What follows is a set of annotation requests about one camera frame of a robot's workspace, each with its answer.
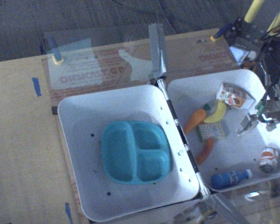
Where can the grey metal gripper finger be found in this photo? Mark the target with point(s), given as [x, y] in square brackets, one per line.
[245, 130]
[248, 119]

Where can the white and orange can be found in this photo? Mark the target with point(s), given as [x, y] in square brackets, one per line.
[269, 159]

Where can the yellow banana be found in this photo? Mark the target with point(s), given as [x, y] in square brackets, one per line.
[219, 115]

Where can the orange carrot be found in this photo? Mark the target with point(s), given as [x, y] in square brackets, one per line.
[196, 119]

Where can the blue divided plate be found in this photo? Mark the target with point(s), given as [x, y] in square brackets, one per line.
[126, 154]

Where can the brown cardboard board red print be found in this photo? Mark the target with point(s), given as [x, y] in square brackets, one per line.
[186, 55]

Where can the white plastic tray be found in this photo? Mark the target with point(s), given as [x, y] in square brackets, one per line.
[238, 150]
[84, 159]

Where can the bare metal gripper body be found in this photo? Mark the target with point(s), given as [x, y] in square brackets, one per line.
[274, 111]

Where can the white and orange carton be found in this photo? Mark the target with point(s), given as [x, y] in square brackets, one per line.
[233, 96]

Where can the orange sausage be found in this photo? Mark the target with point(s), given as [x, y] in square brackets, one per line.
[206, 150]

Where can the white and green mesh sponge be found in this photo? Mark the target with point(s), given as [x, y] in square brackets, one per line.
[211, 131]

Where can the blue bottle white cap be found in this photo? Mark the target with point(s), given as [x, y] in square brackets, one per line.
[224, 180]

